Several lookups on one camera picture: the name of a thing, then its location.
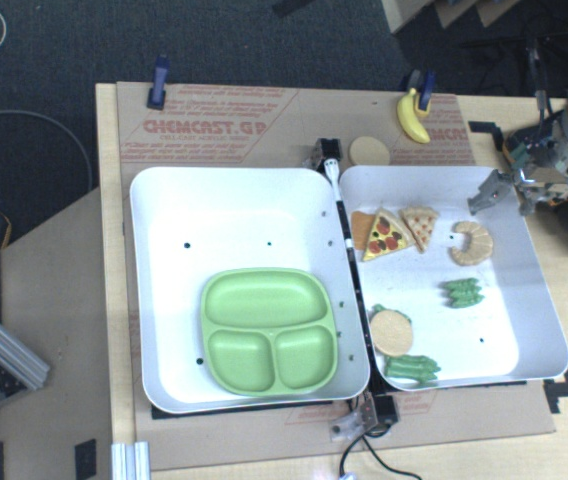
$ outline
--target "beige curved toy food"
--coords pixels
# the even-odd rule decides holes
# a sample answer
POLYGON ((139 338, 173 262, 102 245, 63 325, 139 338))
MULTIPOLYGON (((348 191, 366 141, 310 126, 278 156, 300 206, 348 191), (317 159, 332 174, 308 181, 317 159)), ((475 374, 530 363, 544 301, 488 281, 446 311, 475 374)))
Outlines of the beige curved toy food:
POLYGON ((451 256, 459 265, 477 265, 493 254, 493 237, 488 230, 477 222, 462 221, 453 228, 456 233, 465 233, 469 236, 466 249, 451 247, 451 256))
POLYGON ((413 346, 411 321, 399 311, 383 309, 371 319, 371 340, 382 354, 400 357, 413 346))

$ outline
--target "black floor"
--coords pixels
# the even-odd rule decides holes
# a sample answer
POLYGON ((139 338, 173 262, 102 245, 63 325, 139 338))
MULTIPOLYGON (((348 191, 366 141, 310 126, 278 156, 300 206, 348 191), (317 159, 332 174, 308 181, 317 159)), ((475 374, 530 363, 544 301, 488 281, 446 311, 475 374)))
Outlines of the black floor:
POLYGON ((568 96, 568 0, 523 0, 488 28, 470 10, 445 30, 428 7, 396 35, 380 0, 314 0, 283 15, 284 1, 0 0, 0 111, 37 114, 0 115, 13 239, 87 191, 73 137, 96 185, 94 86, 150 81, 159 53, 169 83, 399 90, 430 68, 439 92, 530 96, 526 39, 536 37, 549 94, 568 96))

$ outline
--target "toy pizza slice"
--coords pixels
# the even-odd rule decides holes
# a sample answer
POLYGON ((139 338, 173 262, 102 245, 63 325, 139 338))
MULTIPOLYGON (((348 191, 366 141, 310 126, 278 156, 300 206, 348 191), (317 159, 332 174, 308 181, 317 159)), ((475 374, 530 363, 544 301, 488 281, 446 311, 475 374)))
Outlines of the toy pizza slice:
POLYGON ((415 244, 411 232, 392 212, 381 208, 375 214, 362 261, 372 260, 415 244))
POLYGON ((411 206, 400 210, 400 216, 415 238, 420 252, 424 252, 431 241, 435 221, 440 214, 429 206, 411 206))

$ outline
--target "round bread slice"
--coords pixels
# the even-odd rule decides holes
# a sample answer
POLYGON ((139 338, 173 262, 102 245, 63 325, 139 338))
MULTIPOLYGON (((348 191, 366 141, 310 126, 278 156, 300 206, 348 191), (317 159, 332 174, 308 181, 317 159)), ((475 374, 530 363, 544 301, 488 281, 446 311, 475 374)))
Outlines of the round bread slice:
POLYGON ((413 346, 413 326, 399 311, 378 311, 373 315, 370 326, 373 346, 384 355, 403 356, 413 346))

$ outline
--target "toy banana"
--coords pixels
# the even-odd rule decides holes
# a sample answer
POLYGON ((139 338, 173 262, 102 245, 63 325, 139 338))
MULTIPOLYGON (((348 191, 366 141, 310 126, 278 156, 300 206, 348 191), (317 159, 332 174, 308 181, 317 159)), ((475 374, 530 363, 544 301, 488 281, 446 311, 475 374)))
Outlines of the toy banana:
POLYGON ((418 101, 419 93, 417 89, 411 88, 397 103, 397 117, 400 120, 402 129, 411 139, 420 144, 427 144, 431 141, 431 137, 418 119, 418 115, 420 117, 428 115, 431 105, 429 102, 426 111, 422 111, 418 108, 418 101))

